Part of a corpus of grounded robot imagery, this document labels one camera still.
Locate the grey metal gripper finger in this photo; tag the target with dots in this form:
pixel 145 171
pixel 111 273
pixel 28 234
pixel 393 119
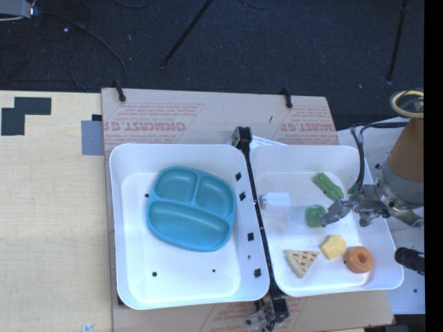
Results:
pixel 335 213

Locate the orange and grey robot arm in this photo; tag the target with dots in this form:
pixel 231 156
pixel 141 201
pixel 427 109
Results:
pixel 406 150

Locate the brown cardboard board, red print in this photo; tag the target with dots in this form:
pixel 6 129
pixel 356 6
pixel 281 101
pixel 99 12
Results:
pixel 207 119

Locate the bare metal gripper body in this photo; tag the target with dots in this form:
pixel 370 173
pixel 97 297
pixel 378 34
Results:
pixel 375 206

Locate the orange toy doughnut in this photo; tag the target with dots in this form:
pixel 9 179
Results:
pixel 356 266

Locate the white paper sheet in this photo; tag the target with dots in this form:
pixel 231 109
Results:
pixel 268 141

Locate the yellow toy corn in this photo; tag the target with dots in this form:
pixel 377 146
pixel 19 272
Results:
pixel 333 247

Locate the thin black rod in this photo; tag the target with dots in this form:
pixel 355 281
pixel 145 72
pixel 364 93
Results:
pixel 257 213

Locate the toy pie slice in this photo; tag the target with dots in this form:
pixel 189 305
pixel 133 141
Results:
pixel 300 261

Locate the black cylinder on white bracket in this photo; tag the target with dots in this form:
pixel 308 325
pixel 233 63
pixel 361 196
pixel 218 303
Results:
pixel 410 259

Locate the white plastic tray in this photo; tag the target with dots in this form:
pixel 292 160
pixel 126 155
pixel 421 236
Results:
pixel 187 278
pixel 297 289

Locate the green toy asparagus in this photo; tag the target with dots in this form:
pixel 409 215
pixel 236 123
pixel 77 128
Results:
pixel 328 186

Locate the blue divided plate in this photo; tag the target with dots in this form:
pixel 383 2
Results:
pixel 190 216

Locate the green toy pepper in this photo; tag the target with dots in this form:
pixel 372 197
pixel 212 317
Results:
pixel 313 216

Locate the clear plastic bottle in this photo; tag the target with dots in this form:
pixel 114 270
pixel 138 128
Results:
pixel 277 202

